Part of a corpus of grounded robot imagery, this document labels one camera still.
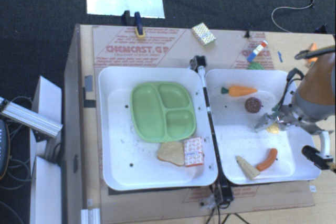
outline white tray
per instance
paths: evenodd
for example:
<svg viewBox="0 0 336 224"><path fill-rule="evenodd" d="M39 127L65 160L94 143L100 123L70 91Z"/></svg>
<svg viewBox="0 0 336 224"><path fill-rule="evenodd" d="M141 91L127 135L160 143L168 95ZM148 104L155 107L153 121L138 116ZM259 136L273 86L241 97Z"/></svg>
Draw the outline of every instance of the white tray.
<svg viewBox="0 0 336 224"><path fill-rule="evenodd" d="M203 140L204 165L178 167L156 155L160 143L150 143L135 132L130 96L140 83L176 82L189 92L194 104L196 131L191 137ZM108 67L98 80L101 116L103 176L115 190L207 186L218 175L211 130L200 77L190 69Z"/></svg>
<svg viewBox="0 0 336 224"><path fill-rule="evenodd" d="M287 74L269 70L213 69L206 75L209 101L213 112L217 144L225 176L235 184L257 184L293 180L311 180L321 171L301 153L305 145L314 146L312 137L299 127L271 134L266 130L256 133L254 125L264 113L279 102ZM221 94L221 88L232 85L253 87L258 92L243 97ZM295 90L292 83L289 91ZM263 107L256 114L248 113L244 104L249 97L257 97ZM291 95L285 98L290 103ZM240 155L252 165L265 160L268 150L278 150L277 160L255 179L248 179L236 162Z"/></svg>

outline green plate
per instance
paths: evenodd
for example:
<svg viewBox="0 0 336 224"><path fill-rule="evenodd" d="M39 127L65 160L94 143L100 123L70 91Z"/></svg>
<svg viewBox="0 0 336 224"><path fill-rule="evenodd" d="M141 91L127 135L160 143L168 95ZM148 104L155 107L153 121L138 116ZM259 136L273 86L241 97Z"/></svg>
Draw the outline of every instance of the green plate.
<svg viewBox="0 0 336 224"><path fill-rule="evenodd" d="M130 103L135 130L148 142L182 140L195 132L193 102L178 83L142 83L132 90Z"/></svg>

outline black carpet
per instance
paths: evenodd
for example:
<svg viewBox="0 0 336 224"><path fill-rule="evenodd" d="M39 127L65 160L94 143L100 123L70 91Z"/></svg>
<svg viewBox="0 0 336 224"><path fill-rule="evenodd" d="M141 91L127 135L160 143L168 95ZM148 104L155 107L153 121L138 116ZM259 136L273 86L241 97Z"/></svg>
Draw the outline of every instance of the black carpet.
<svg viewBox="0 0 336 224"><path fill-rule="evenodd" d="M281 31L272 20L279 6L304 7L310 0L163 0L166 19L144 19L145 26L191 28L204 22L210 29ZM326 25L335 34L335 0L315 0L313 8L279 10L275 19L296 33L313 33ZM63 72L76 23L120 25L119 16L86 13L86 0L0 0L0 96L33 97L39 75L63 87ZM28 141L16 137L13 148L25 161ZM29 219L27 183L9 194L0 189L0 201ZM0 205L0 223L16 223Z"/></svg>

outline hot dog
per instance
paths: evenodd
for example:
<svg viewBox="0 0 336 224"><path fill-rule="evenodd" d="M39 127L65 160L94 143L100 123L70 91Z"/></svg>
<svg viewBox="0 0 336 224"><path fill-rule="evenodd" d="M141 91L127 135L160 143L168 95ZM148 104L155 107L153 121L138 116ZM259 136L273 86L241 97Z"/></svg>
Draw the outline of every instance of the hot dog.
<svg viewBox="0 0 336 224"><path fill-rule="evenodd" d="M263 171L267 169L269 166L273 164L273 162L275 161L277 157L277 154L278 154L278 150L276 148L271 148L266 160L262 162L261 164L258 164L256 168L259 171Z"/></svg>

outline toy bread slice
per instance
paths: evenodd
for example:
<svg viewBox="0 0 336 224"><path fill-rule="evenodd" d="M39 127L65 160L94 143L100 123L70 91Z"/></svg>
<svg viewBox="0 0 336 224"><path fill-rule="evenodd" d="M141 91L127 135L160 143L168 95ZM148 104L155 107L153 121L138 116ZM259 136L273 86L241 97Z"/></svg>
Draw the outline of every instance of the toy bread slice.
<svg viewBox="0 0 336 224"><path fill-rule="evenodd" d="M255 168L253 165L249 164L245 159L243 159L241 156L236 156L237 162L241 169L243 170L244 174L249 179L254 179L256 176L260 175L260 171Z"/></svg>
<svg viewBox="0 0 336 224"><path fill-rule="evenodd" d="M184 145L180 142L162 143L157 153L158 159L177 166L184 165Z"/></svg>

